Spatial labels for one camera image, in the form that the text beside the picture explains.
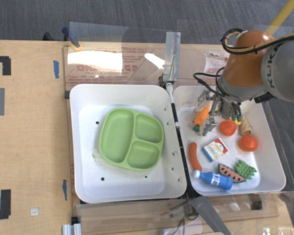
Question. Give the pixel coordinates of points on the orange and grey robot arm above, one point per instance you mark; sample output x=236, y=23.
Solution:
x=245, y=62

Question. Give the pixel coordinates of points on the white plastic tray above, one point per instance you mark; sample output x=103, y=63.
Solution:
x=267, y=155
x=88, y=143

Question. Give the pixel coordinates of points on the brown cardboard board red print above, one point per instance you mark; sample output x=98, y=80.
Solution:
x=100, y=79

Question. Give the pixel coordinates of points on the tan ice cream cone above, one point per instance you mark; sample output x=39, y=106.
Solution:
x=245, y=127

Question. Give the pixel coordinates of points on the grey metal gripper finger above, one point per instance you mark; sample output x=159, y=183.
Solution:
x=203, y=99
x=209, y=126

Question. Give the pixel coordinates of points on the white and blue carton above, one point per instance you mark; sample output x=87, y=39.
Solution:
x=215, y=150

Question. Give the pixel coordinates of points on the blue bottle white cap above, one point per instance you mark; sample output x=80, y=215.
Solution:
x=215, y=179

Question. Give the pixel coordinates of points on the green leafy vegetable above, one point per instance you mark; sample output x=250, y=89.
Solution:
x=245, y=169

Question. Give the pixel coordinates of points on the orange carrot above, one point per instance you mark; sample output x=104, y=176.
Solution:
x=201, y=117

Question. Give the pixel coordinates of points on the black cylinder on white bracket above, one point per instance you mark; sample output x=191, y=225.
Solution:
x=264, y=98

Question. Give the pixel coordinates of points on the green divided plate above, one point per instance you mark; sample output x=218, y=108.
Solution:
x=117, y=136

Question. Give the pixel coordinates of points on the watermelon slice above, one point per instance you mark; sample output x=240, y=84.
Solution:
x=230, y=174

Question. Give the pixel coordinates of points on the red tomato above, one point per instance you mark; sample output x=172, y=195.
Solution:
x=248, y=143
x=227, y=128

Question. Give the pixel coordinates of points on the thin black and white rod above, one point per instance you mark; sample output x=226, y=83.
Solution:
x=177, y=121

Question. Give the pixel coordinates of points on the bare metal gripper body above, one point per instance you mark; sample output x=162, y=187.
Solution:
x=225, y=108

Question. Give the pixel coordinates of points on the orange sausage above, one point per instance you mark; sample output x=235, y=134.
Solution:
x=194, y=155

